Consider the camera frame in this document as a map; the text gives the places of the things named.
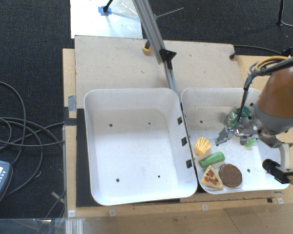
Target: black hole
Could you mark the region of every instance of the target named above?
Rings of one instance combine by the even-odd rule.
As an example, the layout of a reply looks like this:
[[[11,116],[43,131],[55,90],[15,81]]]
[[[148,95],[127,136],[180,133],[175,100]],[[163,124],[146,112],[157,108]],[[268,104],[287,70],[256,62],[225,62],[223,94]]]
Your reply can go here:
[[[182,123],[181,117],[179,117],[177,120],[178,120],[178,125],[180,125]]]
[[[184,137],[184,138],[181,140],[181,143],[182,143],[182,146],[186,145],[186,144],[187,144],[187,138]]]
[[[191,159],[189,159],[189,160],[186,161],[186,165],[187,165],[187,168],[192,167],[192,161],[191,161]]]

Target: black clamp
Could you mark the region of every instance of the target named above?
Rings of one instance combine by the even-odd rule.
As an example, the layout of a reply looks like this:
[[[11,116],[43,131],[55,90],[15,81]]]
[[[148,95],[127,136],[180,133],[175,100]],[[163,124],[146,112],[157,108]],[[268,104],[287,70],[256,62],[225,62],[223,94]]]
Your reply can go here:
[[[288,56],[292,57],[293,56],[293,47],[282,50],[281,55],[285,56],[285,57],[288,57]]]
[[[160,50],[160,55],[161,55],[162,61],[167,62],[167,67],[170,70],[172,70],[171,60],[175,57],[176,54],[177,54],[176,52],[173,52],[170,50],[166,50],[166,49]]]
[[[267,173],[274,176],[274,178],[279,181],[281,184],[288,184],[290,180],[288,176],[293,176],[292,169],[282,169],[281,165],[271,159],[266,159],[263,162],[263,168],[267,171]]]

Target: black floor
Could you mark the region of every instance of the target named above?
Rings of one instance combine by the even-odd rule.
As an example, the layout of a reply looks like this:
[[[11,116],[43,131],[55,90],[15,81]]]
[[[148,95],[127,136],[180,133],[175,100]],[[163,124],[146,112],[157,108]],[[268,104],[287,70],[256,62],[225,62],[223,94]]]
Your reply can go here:
[[[150,0],[157,15],[185,9],[158,19],[164,39],[254,45],[281,52],[293,47],[293,28],[276,26],[280,0]],[[293,24],[293,0],[285,0],[283,20]],[[24,100],[27,119],[42,126],[62,122],[62,49],[74,47],[70,39],[69,0],[0,0],[0,81],[12,85]],[[239,48],[243,55],[270,52]],[[0,117],[23,118],[11,90],[0,85]],[[7,137],[0,125],[0,138]],[[62,139],[62,128],[52,130]],[[21,129],[13,131],[20,136]],[[35,144],[34,140],[26,143]],[[18,148],[0,152],[13,161]],[[44,148],[40,173],[20,191],[0,203],[0,218],[45,217],[63,188],[63,157],[58,146]],[[9,190],[24,183],[40,159],[38,148],[25,148],[14,166]],[[58,217],[59,203],[49,215]]]

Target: blue tape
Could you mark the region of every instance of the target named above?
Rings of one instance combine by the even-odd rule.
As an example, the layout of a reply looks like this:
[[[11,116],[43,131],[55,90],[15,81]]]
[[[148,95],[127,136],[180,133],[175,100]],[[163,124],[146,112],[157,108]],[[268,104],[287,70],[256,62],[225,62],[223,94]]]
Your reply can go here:
[[[110,7],[108,7],[106,13],[103,12],[103,7],[104,6],[98,7],[98,10],[99,10],[99,13],[101,14],[101,16],[108,16],[108,15],[111,15],[112,14],[112,10],[111,10]]]

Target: white plastic tray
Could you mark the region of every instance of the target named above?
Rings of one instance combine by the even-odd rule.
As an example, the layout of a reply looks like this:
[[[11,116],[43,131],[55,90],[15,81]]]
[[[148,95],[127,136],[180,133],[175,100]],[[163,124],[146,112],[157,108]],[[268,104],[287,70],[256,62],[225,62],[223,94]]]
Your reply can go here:
[[[259,94],[259,91],[250,89],[245,105],[249,106],[251,102],[256,103]],[[225,188],[218,191],[201,185],[211,194],[281,190],[288,186],[288,184],[277,182],[262,168],[262,163],[267,158],[280,162],[279,149],[272,149],[261,141],[257,141],[248,148],[240,145],[239,138],[235,136],[218,147],[216,146],[214,139],[223,129],[228,113],[240,107],[242,95],[242,88],[189,88],[182,93],[181,99],[191,146],[194,147],[199,137],[206,137],[211,144],[211,150],[203,157],[193,151],[199,181],[206,170],[202,169],[199,160],[218,151],[224,153],[225,161],[213,165],[217,172],[221,165],[230,163],[238,167],[242,173],[242,184],[237,188]]]
[[[84,98],[91,193],[102,205],[188,197],[197,189],[180,101],[167,88]]]

